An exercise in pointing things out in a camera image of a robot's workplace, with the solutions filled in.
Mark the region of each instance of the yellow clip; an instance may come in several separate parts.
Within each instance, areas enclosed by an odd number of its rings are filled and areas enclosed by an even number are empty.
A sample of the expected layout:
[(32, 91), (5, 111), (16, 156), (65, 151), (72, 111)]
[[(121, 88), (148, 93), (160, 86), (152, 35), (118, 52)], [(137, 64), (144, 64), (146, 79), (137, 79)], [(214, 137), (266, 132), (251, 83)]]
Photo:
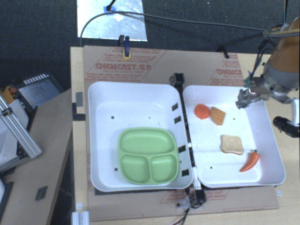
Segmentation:
[(123, 59), (124, 59), (124, 60), (129, 60), (129, 59), (131, 59), (131, 51), (129, 51), (129, 56), (126, 57), (126, 56), (125, 56), (125, 50), (123, 50)]

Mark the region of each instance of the black carpet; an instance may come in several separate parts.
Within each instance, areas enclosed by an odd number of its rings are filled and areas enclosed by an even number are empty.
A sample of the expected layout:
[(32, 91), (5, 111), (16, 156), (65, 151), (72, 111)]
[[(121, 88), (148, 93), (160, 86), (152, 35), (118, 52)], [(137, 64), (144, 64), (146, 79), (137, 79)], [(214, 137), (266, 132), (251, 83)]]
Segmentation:
[[(78, 46), (76, 0), (0, 0), (0, 86), (52, 72), (70, 87), (69, 49)], [(142, 0), (144, 12), (179, 19), (267, 29), (282, 22), (284, 0)], [(289, 0), (287, 22), (299, 16), (299, 0)], [(148, 42), (133, 47), (256, 53), (262, 34), (228, 27), (146, 18)], [(116, 46), (116, 41), (83, 39), (84, 45)]]

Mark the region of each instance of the white tray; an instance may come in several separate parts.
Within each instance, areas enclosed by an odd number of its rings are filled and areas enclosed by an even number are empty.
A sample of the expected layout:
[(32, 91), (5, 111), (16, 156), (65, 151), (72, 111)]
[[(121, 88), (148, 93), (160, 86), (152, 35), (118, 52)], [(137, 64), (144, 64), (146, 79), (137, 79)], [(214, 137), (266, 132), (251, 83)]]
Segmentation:
[[(91, 180), (97, 189), (105, 192), (180, 189), (191, 184), (193, 174), (187, 136), (180, 97), (174, 87), (166, 84), (96, 82), (90, 86), (88, 96)], [(174, 119), (178, 117), (181, 121), (175, 123)], [(179, 153), (179, 173), (175, 180), (161, 185), (136, 185), (122, 177), (118, 162), (118, 138), (125, 129), (136, 127), (166, 129), (174, 136), (177, 147), (185, 146), (186, 150)]]
[[(183, 97), (193, 145), (197, 176), (210, 188), (277, 185), (285, 180), (285, 169), (263, 101), (238, 109), (235, 105), (241, 88), (220, 86), (188, 86)], [(211, 117), (197, 118), (197, 104), (226, 112), (222, 126)], [(237, 135), (242, 140), (243, 155), (223, 153), (222, 135)], [(249, 154), (258, 150), (258, 163), (246, 172), (239, 172)]]

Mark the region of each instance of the green divided tray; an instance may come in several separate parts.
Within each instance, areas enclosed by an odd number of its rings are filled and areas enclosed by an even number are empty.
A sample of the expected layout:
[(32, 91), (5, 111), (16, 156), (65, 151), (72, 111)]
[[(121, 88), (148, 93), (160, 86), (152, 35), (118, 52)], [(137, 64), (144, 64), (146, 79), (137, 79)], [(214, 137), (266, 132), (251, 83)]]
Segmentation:
[(164, 184), (178, 174), (176, 141), (167, 130), (152, 127), (129, 128), (118, 140), (118, 159), (123, 177), (130, 183)]

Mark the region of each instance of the red chili pepper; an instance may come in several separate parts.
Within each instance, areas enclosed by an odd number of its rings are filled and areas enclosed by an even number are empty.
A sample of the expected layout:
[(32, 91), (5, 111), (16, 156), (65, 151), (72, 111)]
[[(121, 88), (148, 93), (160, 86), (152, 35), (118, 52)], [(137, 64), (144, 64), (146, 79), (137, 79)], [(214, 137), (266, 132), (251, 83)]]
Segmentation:
[(257, 150), (254, 150), (254, 152), (250, 154), (249, 162), (241, 168), (240, 172), (245, 172), (251, 169), (252, 167), (254, 167), (258, 159), (259, 159), (259, 154), (257, 153)]

